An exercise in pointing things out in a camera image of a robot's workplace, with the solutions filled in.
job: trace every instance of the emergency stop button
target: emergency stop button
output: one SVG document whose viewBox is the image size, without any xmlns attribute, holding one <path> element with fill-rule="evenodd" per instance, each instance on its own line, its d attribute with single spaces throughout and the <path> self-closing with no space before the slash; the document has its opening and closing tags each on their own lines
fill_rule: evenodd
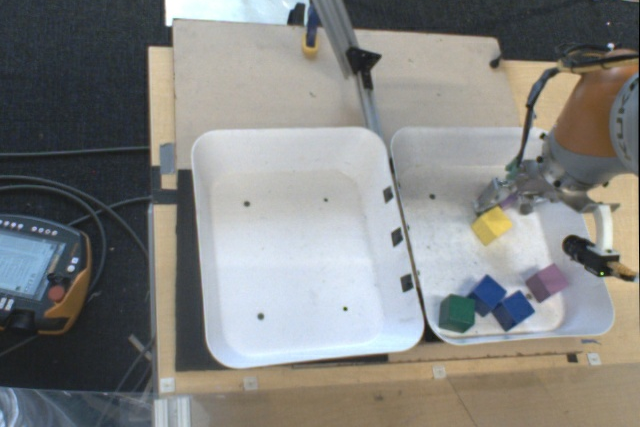
<svg viewBox="0 0 640 427">
<path fill-rule="evenodd" d="M 66 294 L 67 291 L 62 285 L 54 285 L 49 289 L 47 297 L 49 297 L 49 299 L 51 299 L 54 303 L 59 303 L 64 299 L 64 296 Z"/>
</svg>

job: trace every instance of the green cube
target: green cube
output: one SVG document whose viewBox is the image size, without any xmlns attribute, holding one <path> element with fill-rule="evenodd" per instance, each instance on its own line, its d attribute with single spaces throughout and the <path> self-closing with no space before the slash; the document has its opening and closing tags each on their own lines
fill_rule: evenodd
<svg viewBox="0 0 640 427">
<path fill-rule="evenodd" d="M 442 329 L 464 333 L 475 324 L 475 312 L 476 303 L 473 299 L 450 294 L 440 303 L 438 325 Z"/>
</svg>

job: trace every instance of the black fabric background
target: black fabric background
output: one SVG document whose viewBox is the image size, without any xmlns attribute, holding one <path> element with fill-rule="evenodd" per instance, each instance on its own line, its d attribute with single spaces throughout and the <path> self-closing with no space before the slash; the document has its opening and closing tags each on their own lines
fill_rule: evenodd
<svg viewBox="0 0 640 427">
<path fill-rule="evenodd" d="M 345 0 L 354 26 L 477 34 L 510 59 L 553 59 L 568 41 L 638 48 L 638 5 L 603 0 Z M 0 0 L 0 152 L 148 143 L 150 45 L 170 45 L 164 0 Z M 1 174 L 57 179 L 110 203 L 150 193 L 144 153 L 0 160 Z M 40 194 L 0 195 L 0 212 L 68 222 L 81 212 Z M 146 208 L 123 217 L 146 240 Z M 89 235 L 95 230 L 86 226 Z M 63 337 L 37 339 L 0 358 L 0 385 L 113 390 L 150 336 L 148 271 L 107 221 L 109 261 L 100 295 Z M 0 353 L 20 338 L 0 333 Z M 129 390 L 146 371 L 140 365 Z"/>
</svg>

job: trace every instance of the white tray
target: white tray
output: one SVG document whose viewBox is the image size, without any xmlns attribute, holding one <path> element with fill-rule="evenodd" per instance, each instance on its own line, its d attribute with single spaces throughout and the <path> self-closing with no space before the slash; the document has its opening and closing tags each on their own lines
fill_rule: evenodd
<svg viewBox="0 0 640 427">
<path fill-rule="evenodd" d="M 220 130 L 192 169 L 207 345 L 234 368 L 388 353 L 424 320 L 384 143 L 362 128 Z"/>
<path fill-rule="evenodd" d="M 449 343 L 597 335 L 613 323 L 605 281 L 562 251 L 567 235 L 589 238 L 582 216 L 566 205 L 547 203 L 528 216 L 506 210 L 513 228 L 486 247 L 471 230 L 473 200 L 493 177 L 504 176 L 521 134 L 519 128 L 405 128 L 391 143 L 427 320 Z M 527 158 L 539 154 L 539 134 L 532 131 Z M 490 274 L 507 294 L 526 295 L 525 280 L 551 263 L 569 286 L 543 303 L 532 299 L 535 314 L 509 332 L 491 314 L 476 315 L 475 326 L 463 334 L 439 328 L 440 303 L 449 294 L 466 296 Z"/>
</svg>

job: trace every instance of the blue cube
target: blue cube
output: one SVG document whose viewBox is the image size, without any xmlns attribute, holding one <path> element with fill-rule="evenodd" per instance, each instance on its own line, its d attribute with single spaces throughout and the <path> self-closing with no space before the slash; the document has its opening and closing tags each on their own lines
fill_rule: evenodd
<svg viewBox="0 0 640 427">
<path fill-rule="evenodd" d="M 493 315 L 505 331 L 509 331 L 533 314 L 533 306 L 519 290 L 505 298 L 493 310 Z"/>
<path fill-rule="evenodd" d="M 505 295 L 507 295 L 507 291 L 487 274 L 478 282 L 468 297 L 476 302 L 476 311 L 484 317 L 498 305 Z"/>
</svg>

